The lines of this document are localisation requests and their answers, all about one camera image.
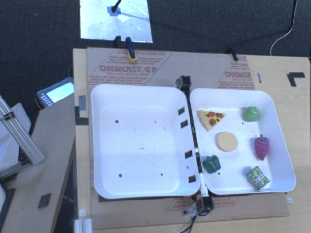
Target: plastic play food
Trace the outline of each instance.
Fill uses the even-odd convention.
[[[202,164],[209,173],[214,173],[220,169],[220,163],[216,155],[206,157]]]
[[[217,137],[218,147],[225,152],[231,152],[238,146],[238,141],[230,132],[221,132]]]
[[[264,187],[270,181],[258,166],[247,174],[247,178],[257,190]]]
[[[255,139],[254,145],[257,157],[263,161],[268,153],[269,139],[261,134],[260,137]]]
[[[256,107],[248,107],[244,111],[243,117],[244,117],[245,121],[255,122],[259,118],[259,111]]]
[[[226,113],[198,110],[198,116],[206,130],[214,128],[226,115]]]

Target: toy green apple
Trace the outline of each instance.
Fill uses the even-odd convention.
[[[255,122],[259,118],[259,111],[256,107],[248,107],[244,111],[243,117],[244,117],[245,121]]]

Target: toy green pepper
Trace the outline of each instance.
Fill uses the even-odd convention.
[[[219,160],[216,155],[206,157],[202,164],[206,171],[209,173],[214,173],[220,169]]]

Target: wooden table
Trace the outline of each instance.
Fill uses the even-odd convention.
[[[87,94],[87,52],[86,49],[75,49],[73,54],[75,105],[78,106],[79,94]],[[255,89],[268,93],[275,103],[294,167],[297,185],[286,195],[293,201],[288,204],[290,216],[195,223],[192,232],[308,232],[311,228],[310,62],[307,58],[270,56],[247,56],[247,61]],[[287,77],[290,72],[303,72],[305,78],[295,78],[297,86],[291,87]],[[80,117],[88,117],[87,109],[80,111]],[[80,219],[91,218],[89,141],[88,127],[85,125],[76,126],[76,156],[78,209],[86,210],[86,216],[81,216]],[[185,226],[179,224],[94,230],[94,232],[173,233],[184,228]]]
[[[15,189],[3,233],[54,232],[73,160],[74,119],[73,94],[40,111],[32,139],[45,159],[3,185]],[[45,195],[49,202],[39,208]]]

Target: toy pizza slice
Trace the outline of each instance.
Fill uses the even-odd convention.
[[[198,110],[200,121],[204,128],[206,128],[208,131],[214,128],[224,118],[225,115],[226,113]]]

